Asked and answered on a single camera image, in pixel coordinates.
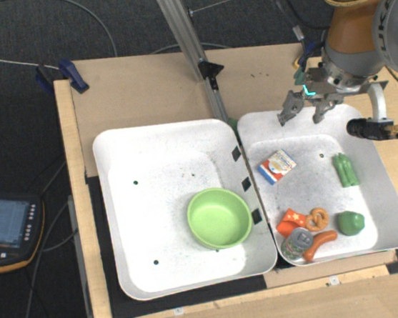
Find small silver can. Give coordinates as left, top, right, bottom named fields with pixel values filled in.
left=278, top=226, right=317, bottom=262

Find green toy bean pods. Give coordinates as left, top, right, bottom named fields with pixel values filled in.
left=331, top=150, right=361, bottom=189

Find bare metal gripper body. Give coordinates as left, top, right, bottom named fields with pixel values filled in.
left=298, top=56, right=381, bottom=104

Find red white blue carton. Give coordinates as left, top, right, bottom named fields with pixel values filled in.
left=255, top=146, right=300, bottom=187

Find brown toy pretzel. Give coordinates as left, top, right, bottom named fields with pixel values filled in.
left=302, top=206, right=332, bottom=234

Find orange packet with yellow star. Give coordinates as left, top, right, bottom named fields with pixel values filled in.
left=274, top=206, right=310, bottom=239

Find green bowl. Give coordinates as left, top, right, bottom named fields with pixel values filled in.
left=183, top=182, right=257, bottom=254

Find black cylinder on white bracket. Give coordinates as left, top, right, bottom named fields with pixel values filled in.
left=340, top=79, right=397, bottom=145

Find green toy pepper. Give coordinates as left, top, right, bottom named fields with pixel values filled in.
left=336, top=208, right=367, bottom=238

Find white plastic tray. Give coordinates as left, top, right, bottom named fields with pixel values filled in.
left=234, top=94, right=398, bottom=273
left=90, top=110, right=283, bottom=306

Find brown cardboard board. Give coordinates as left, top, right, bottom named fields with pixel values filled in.
left=67, top=20, right=398, bottom=318

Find orange toy sausage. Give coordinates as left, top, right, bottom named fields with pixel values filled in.
left=299, top=229, right=342, bottom=264

